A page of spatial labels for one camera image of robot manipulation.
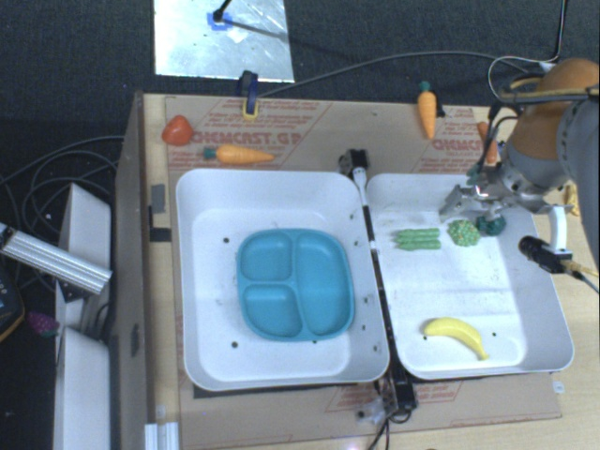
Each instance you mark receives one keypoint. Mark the purple grapes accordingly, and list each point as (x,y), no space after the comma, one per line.
(41,324)

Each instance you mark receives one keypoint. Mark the black cylinder on white bracket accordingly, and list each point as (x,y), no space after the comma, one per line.
(539,251)

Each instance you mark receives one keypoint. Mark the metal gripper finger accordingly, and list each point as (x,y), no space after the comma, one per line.
(455,199)
(494,212)

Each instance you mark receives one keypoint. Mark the yellow banana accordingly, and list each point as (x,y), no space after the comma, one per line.
(457,331)

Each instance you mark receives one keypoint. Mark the brown cardboard board red print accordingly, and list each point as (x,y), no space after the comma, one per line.
(300,139)

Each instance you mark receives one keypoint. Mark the red tomato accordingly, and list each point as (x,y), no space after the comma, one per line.
(177,131)

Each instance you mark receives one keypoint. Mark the orange carrot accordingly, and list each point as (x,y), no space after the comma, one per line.
(241,154)
(490,150)
(427,110)

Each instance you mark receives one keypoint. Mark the light green grapes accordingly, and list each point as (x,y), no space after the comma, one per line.
(463,233)

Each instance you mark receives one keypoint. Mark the blue divided plate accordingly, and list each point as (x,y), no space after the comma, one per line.
(295,284)

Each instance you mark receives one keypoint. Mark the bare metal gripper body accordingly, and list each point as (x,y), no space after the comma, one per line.
(497,190)

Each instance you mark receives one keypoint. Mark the green asparagus bundle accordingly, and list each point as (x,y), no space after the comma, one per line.
(417,239)

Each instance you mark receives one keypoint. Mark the white plastic tray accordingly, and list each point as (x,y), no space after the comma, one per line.
(215,298)
(469,284)

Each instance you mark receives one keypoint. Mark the dark green broccoli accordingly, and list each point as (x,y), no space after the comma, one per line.
(490,226)

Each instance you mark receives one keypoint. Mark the thin black and white rod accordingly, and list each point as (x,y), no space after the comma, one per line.
(375,251)

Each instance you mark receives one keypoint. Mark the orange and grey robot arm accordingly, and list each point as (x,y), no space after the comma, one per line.
(544,124)

